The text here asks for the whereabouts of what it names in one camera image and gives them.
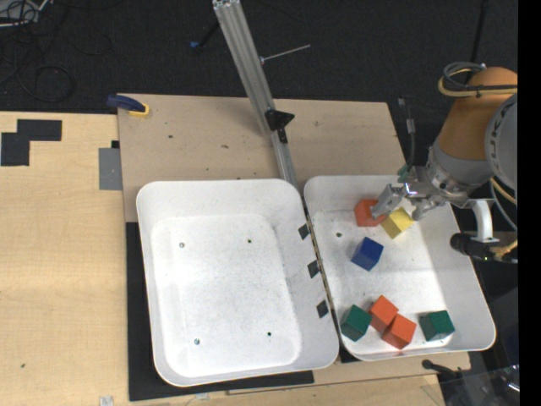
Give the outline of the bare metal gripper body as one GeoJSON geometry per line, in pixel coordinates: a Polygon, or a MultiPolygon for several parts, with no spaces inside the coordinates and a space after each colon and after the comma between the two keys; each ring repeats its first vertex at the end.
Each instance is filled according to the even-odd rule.
{"type": "Polygon", "coordinates": [[[405,196],[421,211],[427,211],[446,203],[463,206],[468,200],[471,186],[453,178],[439,165],[404,166],[398,173],[405,196]]]}

